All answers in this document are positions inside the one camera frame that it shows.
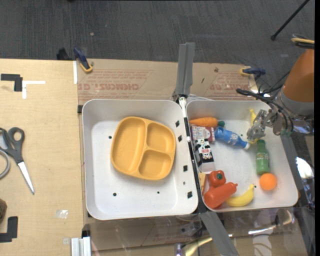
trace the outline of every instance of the scissors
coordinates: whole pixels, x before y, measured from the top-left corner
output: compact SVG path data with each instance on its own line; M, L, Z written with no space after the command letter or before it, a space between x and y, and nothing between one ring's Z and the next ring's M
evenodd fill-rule
M21 135L20 139L15 139L15 133L19 133ZM3 136L4 143L6 144L6 148L0 145L0 150L6 152L8 155L13 157L16 164L19 166L20 171L24 177L26 184L28 185L31 193L34 195L35 190L32 185L25 161L22 157L22 143L25 140L25 132L24 130L13 127L9 131L6 131L3 128L0 128L0 136Z

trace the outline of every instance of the orange fruit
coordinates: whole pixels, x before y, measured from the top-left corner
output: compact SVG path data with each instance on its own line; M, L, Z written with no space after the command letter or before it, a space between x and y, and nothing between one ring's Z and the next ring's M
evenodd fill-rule
M264 173L261 175L259 183L264 190L273 190L277 185L277 177L272 173Z

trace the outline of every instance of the red bottle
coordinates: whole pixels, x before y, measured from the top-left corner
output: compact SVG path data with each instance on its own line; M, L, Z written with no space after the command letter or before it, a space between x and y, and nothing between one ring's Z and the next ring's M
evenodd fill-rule
M211 186L203 196L205 204L212 209L219 207L237 191L237 186L232 182L218 187Z

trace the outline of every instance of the white plastic tray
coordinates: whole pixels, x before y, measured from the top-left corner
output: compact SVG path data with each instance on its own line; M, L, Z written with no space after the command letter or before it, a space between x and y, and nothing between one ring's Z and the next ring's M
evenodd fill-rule
M251 127L251 113L253 109L258 114L260 109L268 110L269 106L261 101L222 101L222 100L193 100L187 104L188 119L201 117L215 117L225 121L224 128L241 136L247 141L247 131ZM263 208L291 207L298 200L298 190L287 160L280 136L273 134L272 128L266 127L265 140L269 152L270 172L277 177L277 186L271 191L263 190L259 185L256 174L257 145L251 145L248 150L228 145L223 141L215 140L210 144L215 168L223 170L226 182L237 183L235 196L240 196L250 184L254 184L254 198L251 203L242 207L232 207L223 203L215 212L242 211Z
M162 123L175 134L174 163L166 178L139 179L113 167L112 139L118 123L128 116ZM86 208L92 217L116 220L195 211L199 199L184 117L178 104L170 100L93 99L83 106L82 123Z

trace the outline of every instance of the yellow banana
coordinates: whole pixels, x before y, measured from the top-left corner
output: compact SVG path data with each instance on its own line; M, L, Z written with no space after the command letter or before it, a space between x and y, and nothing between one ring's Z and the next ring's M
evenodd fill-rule
M249 189L244 194L231 196L225 202L232 207L246 206L254 199L254 187L255 185L250 184Z

